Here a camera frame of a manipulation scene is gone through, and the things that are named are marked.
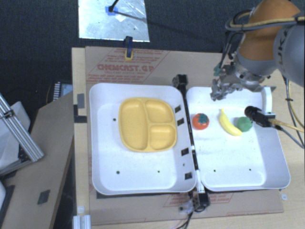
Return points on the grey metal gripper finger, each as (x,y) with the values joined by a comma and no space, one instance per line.
(228,89)
(215,90)

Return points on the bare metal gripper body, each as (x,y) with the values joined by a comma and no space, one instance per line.
(238,79)

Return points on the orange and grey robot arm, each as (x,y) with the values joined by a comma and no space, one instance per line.
(267,32)

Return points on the orange tomato with green top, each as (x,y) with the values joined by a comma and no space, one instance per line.
(200,122)

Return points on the yellow banana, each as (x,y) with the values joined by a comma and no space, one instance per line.
(229,125)

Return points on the green round toy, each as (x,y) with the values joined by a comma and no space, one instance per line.
(243,125)

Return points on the thin black and white rod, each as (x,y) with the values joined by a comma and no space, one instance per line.
(192,139)

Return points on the brown cardboard board red print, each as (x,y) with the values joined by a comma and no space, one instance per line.
(152,61)

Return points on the white plastic tray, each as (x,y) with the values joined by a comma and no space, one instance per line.
(238,161)
(143,170)

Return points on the yellow divided plate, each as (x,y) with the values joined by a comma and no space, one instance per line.
(135,125)

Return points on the black cylinder on white bracket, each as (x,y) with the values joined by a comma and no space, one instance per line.
(258,116)

